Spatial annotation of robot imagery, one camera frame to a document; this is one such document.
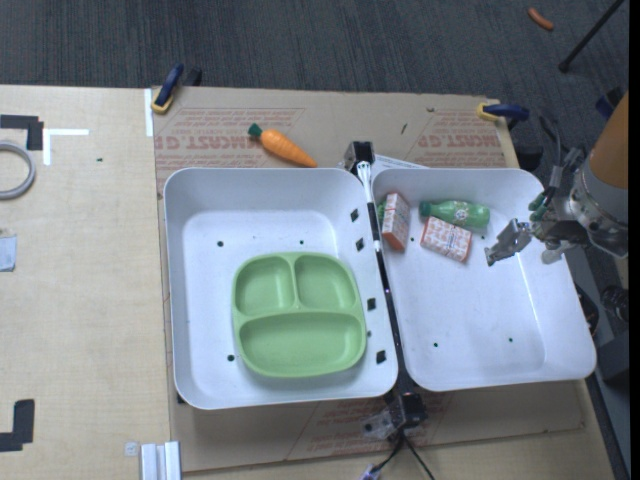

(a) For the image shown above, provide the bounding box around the orange and white carton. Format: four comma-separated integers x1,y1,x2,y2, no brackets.
380,192,412,253
419,215,474,263

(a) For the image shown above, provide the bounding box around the white plastic tray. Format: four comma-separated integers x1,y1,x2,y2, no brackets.
371,166,598,393
162,166,400,411

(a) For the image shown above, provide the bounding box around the green plastic bottle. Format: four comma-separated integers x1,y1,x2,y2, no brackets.
418,198,492,230

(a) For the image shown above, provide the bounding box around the thin black and white rod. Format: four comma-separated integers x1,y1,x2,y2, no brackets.
356,161,410,395

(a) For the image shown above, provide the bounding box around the black cylinder on white bracket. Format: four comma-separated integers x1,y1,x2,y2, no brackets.
601,284,630,325

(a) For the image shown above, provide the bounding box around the green divided plate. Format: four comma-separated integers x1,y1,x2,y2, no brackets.
230,251,369,380

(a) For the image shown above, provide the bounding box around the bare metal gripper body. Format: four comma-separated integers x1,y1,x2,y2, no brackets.
530,181,630,260

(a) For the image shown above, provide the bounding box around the grey tape roll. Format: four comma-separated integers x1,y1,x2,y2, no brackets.
0,140,38,201

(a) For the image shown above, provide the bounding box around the orange carrot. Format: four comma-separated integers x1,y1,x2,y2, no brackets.
247,122,319,169

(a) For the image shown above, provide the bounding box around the brown cardboard board red print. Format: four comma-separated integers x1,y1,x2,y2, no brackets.
151,85,586,474

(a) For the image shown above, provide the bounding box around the orange sausage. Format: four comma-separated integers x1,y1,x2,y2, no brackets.
527,7,555,32

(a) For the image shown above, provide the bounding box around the black block with thin wires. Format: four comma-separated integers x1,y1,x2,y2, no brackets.
342,140,376,172
362,391,429,440

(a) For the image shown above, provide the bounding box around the white paper sheet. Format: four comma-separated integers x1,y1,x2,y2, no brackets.
372,153,431,171

